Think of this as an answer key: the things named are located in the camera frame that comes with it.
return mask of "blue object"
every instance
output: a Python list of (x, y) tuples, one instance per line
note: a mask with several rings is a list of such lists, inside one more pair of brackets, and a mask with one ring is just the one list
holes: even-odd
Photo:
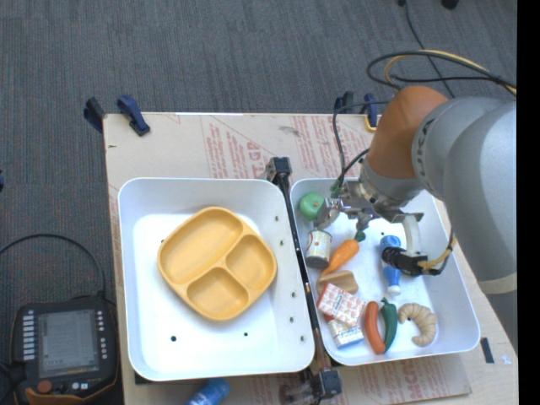
[[(375, 102), (375, 96), (371, 93), (367, 93), (364, 96), (364, 102)], [(362, 107), (360, 114), (366, 113), (368, 115), (368, 122), (371, 127), (377, 127), (377, 107), (375, 104), (366, 104)]]
[(118, 108), (122, 114), (125, 114), (130, 118), (129, 126), (138, 134), (139, 137), (142, 137), (146, 132), (150, 130), (150, 126), (146, 124), (143, 119), (143, 114), (138, 109), (137, 102), (135, 99), (128, 94), (123, 94), (118, 99)]
[[(387, 247), (401, 247), (402, 242), (396, 235), (385, 235), (381, 238), (381, 253)], [(388, 282), (387, 292), (389, 295), (399, 295), (402, 292), (399, 286), (399, 279), (402, 276), (402, 271), (399, 268), (389, 266), (384, 261), (382, 262), (382, 274)]]
[(223, 378), (211, 378), (186, 405), (218, 405), (230, 393), (230, 387)]
[(338, 96), (336, 98), (336, 101), (334, 102), (334, 112), (339, 112), (342, 106), (343, 106), (343, 97)]

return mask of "croissant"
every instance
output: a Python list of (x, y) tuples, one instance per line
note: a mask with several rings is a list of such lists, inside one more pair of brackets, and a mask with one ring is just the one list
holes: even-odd
[(413, 342), (419, 347), (425, 347), (433, 342), (437, 333), (437, 317), (429, 307), (418, 303), (405, 303), (397, 311), (400, 324), (409, 319), (414, 321), (420, 330), (418, 336), (413, 336)]

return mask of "table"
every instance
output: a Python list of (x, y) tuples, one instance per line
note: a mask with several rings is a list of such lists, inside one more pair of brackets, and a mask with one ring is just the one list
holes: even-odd
[[(150, 132), (139, 137), (122, 114), (104, 116), (104, 147), (109, 185), (114, 248), (116, 302), (125, 403), (168, 405), (184, 403), (204, 380), (137, 384), (127, 350), (126, 311), (122, 280), (122, 247), (117, 196), (136, 177), (258, 178), (275, 156), (290, 158), (294, 181), (336, 177), (338, 151), (331, 115), (248, 113), (150, 113), (143, 118)], [(372, 133), (364, 115), (341, 115), (338, 128), (345, 154), (352, 158), (370, 145)], [(349, 172), (358, 174), (357, 165)], [(438, 209), (449, 229), (442, 203)], [(400, 362), (340, 367), (343, 393), (333, 404), (518, 403), (518, 360), (503, 327), (480, 291), (459, 245), (456, 261), (476, 312), (482, 337), (487, 338), (494, 363), (486, 363), (480, 345), (460, 354)], [(294, 385), (296, 374), (229, 378), (227, 403), (279, 403), (278, 387)]]

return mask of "tin can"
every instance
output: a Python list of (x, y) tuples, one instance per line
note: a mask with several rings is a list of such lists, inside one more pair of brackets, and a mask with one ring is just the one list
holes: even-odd
[(309, 240), (305, 249), (305, 265), (320, 269), (328, 267), (332, 236), (320, 229), (310, 231), (308, 236)]

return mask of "yellow divided plate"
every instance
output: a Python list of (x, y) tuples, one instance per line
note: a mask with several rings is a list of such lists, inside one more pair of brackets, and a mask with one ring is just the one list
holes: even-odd
[(193, 310), (210, 320), (226, 321), (270, 286), (278, 264), (244, 220), (226, 208), (209, 207), (163, 240), (158, 268)]

